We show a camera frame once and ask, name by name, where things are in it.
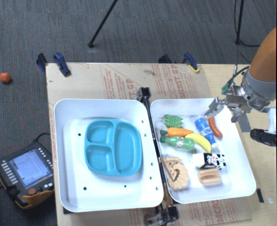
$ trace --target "display screen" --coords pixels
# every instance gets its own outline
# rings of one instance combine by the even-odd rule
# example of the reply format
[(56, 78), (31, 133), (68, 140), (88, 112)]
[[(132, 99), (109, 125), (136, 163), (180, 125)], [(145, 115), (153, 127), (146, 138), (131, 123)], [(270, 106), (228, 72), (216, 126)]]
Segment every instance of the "display screen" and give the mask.
[(9, 161), (26, 189), (39, 181), (53, 176), (53, 173), (37, 153), (32, 149)]

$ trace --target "gray floor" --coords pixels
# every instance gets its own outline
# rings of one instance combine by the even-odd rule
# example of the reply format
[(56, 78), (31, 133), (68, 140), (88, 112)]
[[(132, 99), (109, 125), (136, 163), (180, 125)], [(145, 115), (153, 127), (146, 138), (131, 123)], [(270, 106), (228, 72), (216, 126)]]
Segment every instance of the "gray floor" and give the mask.
[[(168, 54), (181, 63), (251, 62), (277, 24), (277, 0), (244, 0), (240, 43), (235, 27), (241, 0), (118, 0), (94, 47), (99, 24), (114, 0), (0, 0), (0, 157), (49, 132), (45, 74), (36, 65), (60, 52), (67, 62), (157, 63)], [(50, 150), (50, 138), (40, 142)], [(54, 197), (24, 211), (0, 189), (0, 226), (56, 225)]]

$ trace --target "yellow banana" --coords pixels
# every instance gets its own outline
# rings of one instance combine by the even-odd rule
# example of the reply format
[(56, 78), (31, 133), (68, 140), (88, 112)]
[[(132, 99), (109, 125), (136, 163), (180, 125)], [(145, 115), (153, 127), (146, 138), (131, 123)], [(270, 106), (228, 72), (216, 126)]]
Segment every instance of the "yellow banana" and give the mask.
[(190, 133), (185, 136), (185, 138), (191, 138), (193, 139), (196, 143), (198, 143), (202, 148), (207, 152), (207, 153), (212, 153), (212, 146), (211, 143), (207, 138), (200, 134), (196, 133)]

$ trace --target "button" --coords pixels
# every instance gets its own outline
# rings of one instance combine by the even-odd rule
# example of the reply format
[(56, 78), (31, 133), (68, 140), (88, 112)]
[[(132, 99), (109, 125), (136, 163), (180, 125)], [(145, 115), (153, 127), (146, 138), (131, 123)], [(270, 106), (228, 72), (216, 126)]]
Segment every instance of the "button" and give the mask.
[(36, 194), (36, 189), (35, 188), (30, 188), (27, 192), (30, 196), (33, 196), (33, 195)]

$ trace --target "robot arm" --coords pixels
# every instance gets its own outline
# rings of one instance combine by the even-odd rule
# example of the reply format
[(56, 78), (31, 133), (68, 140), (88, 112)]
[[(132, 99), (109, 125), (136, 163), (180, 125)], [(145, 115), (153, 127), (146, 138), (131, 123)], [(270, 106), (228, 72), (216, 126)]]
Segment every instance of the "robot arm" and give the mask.
[[(216, 97), (209, 105), (209, 110), (204, 115), (205, 118), (217, 115), (223, 109), (223, 106), (226, 105), (233, 113), (232, 122), (239, 121), (244, 114), (250, 113), (252, 109), (255, 109), (258, 112), (268, 113), (269, 120), (272, 120), (275, 124), (276, 109), (268, 107), (268, 105), (276, 99), (276, 49), (277, 28), (275, 27), (260, 45), (251, 65), (242, 78), (241, 85), (235, 86), (229, 83), (225, 99), (222, 100)], [(267, 131), (260, 131), (252, 130), (251, 137), (255, 139), (254, 136), (259, 136), (260, 134), (262, 136), (263, 133), (269, 133), (268, 136), (276, 134), (276, 127), (270, 126)], [(276, 144), (274, 135), (272, 142), (264, 142), (260, 139), (255, 140), (268, 145)]]

